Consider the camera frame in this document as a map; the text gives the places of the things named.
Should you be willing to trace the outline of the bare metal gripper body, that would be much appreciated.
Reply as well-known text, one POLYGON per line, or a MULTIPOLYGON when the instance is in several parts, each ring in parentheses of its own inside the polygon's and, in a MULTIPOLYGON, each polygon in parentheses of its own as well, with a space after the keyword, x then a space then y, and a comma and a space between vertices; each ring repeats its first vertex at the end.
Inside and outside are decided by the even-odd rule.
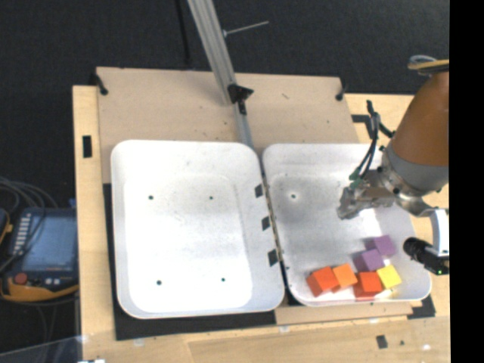
POLYGON ((399 206, 413 216, 429 216, 436 208, 424 196, 428 191, 419 190, 393 170, 378 167, 369 170, 355 181, 355 202, 368 201, 370 208, 399 206))

